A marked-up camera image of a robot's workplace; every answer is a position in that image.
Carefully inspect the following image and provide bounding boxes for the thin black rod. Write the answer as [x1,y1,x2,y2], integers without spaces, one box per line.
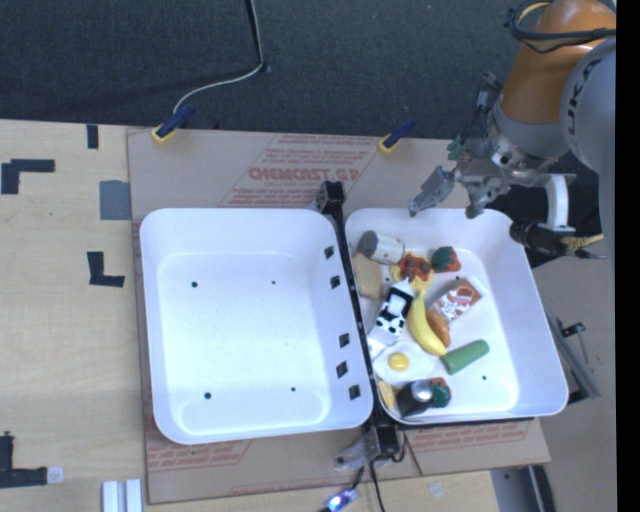
[329,198,389,444]

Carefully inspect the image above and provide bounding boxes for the yellow banana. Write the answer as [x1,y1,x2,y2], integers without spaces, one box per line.
[405,286,448,358]

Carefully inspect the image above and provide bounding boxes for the tan biscuit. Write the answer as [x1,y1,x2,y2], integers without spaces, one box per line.
[352,253,385,302]

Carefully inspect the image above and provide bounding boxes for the black and white milk carton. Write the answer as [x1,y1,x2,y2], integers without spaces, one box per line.
[365,278,417,358]

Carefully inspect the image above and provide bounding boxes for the green cylinder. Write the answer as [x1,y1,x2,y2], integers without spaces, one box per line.
[439,339,491,376]

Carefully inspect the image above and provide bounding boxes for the yellow and red pizza slice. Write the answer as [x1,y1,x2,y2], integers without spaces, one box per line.
[389,251,434,288]

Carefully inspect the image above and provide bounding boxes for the dark bottle with silver cap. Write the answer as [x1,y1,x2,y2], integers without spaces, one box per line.
[395,378,436,419]

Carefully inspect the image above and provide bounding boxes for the white plastic tray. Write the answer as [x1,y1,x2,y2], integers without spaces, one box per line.
[343,206,571,427]
[138,207,376,446]

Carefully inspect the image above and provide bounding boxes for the orange and white packet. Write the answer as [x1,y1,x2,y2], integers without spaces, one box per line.
[431,277,484,324]

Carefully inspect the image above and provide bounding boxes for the yellow cheese wedge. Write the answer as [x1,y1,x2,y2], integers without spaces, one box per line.
[376,379,402,410]

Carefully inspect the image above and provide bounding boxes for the red strawberry with green leaves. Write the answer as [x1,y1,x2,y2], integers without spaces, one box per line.
[428,376,453,409]
[430,245,461,274]

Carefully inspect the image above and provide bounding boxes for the black cylinder on white bracket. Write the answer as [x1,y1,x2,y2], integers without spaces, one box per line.
[508,172,578,258]

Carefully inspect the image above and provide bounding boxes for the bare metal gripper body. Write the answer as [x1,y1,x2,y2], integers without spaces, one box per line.
[451,133,554,197]

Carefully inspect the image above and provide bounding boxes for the black block with thin wires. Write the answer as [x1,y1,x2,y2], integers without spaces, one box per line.
[316,179,348,217]
[363,418,407,460]

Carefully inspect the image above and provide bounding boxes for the orange bread roll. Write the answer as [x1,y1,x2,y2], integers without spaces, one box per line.
[424,307,453,349]

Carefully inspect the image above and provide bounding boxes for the white fried egg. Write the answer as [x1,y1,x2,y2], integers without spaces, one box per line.
[371,343,436,390]

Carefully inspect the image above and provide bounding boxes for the brown cardboard board, red print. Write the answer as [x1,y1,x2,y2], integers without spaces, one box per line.
[125,128,552,505]

